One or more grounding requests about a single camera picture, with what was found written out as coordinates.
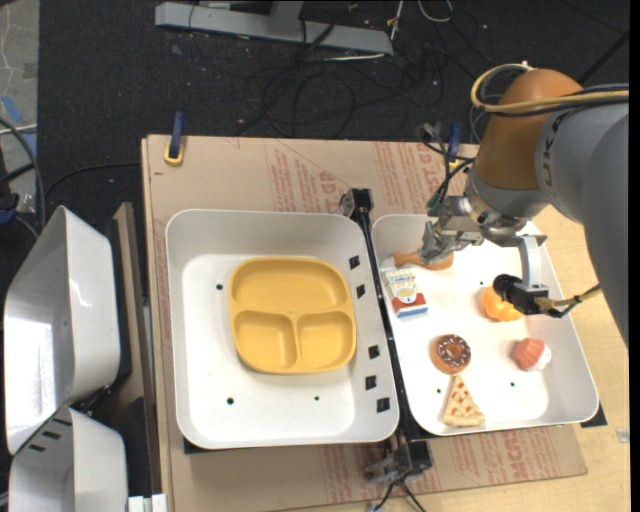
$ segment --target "yellow cable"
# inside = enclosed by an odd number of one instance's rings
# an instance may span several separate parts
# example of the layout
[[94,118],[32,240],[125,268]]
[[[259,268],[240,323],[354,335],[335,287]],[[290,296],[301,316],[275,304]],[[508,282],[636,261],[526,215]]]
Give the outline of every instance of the yellow cable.
[[564,105],[564,104],[570,105],[571,103],[584,103],[584,102],[598,101],[602,99],[629,97],[629,91],[624,90],[624,91],[591,92],[591,93],[584,93],[584,94],[573,95],[573,96],[558,96],[556,98],[542,98],[538,100],[509,103],[507,105],[489,105],[487,103],[483,103],[478,99],[478,89],[482,85],[482,82],[484,82],[484,80],[487,78],[487,76],[503,68],[511,68],[511,69],[521,68],[524,71],[532,71],[535,69],[530,67],[527,64],[502,64],[501,66],[496,66],[495,68],[492,68],[489,71],[486,71],[485,73],[480,75],[480,77],[478,77],[478,79],[474,82],[473,87],[471,88],[471,102],[476,108],[480,110],[484,110],[485,112],[489,112],[489,113],[503,113],[503,112],[508,113],[508,112],[519,111],[522,109],[531,109],[534,107],[545,106],[545,105]]

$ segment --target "cardboard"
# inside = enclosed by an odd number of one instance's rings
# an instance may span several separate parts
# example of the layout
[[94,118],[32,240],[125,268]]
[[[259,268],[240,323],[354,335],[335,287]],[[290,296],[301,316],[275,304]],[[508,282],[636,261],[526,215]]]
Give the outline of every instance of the cardboard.
[[[444,177],[442,157],[414,143],[188,137],[183,164],[171,167],[163,161],[168,140],[151,135],[142,151],[156,406],[170,510],[307,510],[379,499],[386,486],[363,476],[383,456],[378,444],[185,454],[175,420],[164,232],[173,214],[189,208],[335,212],[352,187],[371,189],[374,218],[424,213]],[[471,155],[476,148],[462,150]],[[462,192],[463,178],[451,182],[450,193]],[[587,472],[573,426],[437,438],[430,447],[434,467],[408,482],[418,494]]]

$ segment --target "toy pizza slice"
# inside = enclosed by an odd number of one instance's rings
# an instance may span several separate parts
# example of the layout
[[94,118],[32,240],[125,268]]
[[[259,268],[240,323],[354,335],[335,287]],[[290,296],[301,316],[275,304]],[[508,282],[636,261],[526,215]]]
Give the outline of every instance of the toy pizza slice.
[[464,380],[459,374],[456,375],[442,421],[452,427],[475,427],[484,423],[484,419],[484,414],[471,398]]

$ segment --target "toy orange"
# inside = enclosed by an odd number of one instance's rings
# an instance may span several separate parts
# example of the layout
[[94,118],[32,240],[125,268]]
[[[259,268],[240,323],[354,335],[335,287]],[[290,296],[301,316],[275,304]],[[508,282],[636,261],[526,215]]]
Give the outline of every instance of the toy orange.
[[482,307],[484,307],[484,312],[487,316],[494,320],[511,322],[513,320],[519,320],[523,316],[513,304],[502,300],[502,297],[494,291],[493,286],[487,287],[482,294],[480,302],[482,302]]

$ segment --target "chocolate donut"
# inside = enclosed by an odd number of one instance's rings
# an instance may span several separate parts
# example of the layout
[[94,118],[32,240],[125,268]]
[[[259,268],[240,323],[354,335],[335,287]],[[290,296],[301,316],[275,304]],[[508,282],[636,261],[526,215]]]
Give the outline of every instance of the chocolate donut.
[[455,375],[471,361],[471,349],[460,336],[445,334],[431,344],[431,360],[441,372]]

